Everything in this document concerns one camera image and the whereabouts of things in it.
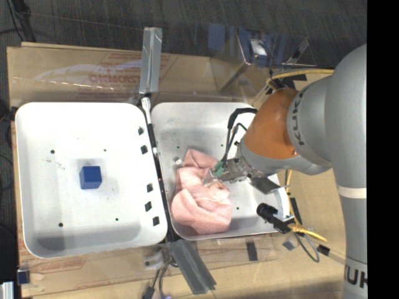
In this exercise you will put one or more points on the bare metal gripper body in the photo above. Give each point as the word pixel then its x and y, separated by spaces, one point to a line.
pixel 233 169

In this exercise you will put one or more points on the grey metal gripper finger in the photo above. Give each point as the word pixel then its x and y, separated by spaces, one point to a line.
pixel 211 177
pixel 222 183

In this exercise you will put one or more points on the pink cloth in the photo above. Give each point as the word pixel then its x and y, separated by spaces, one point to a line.
pixel 199 207

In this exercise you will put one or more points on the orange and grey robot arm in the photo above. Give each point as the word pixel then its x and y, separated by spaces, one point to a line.
pixel 315 129

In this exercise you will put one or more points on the white plastic tray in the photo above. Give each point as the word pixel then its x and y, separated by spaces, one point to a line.
pixel 78 126
pixel 193 126

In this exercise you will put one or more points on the thin black and white rod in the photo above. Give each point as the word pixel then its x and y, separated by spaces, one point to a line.
pixel 153 142

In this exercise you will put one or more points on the blue cube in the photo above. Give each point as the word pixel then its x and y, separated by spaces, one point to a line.
pixel 90 177

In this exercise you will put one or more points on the brown cardboard board red print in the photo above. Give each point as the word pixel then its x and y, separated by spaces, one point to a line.
pixel 78 73

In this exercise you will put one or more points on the black cylinder on white bracket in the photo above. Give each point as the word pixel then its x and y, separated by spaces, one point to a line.
pixel 272 214

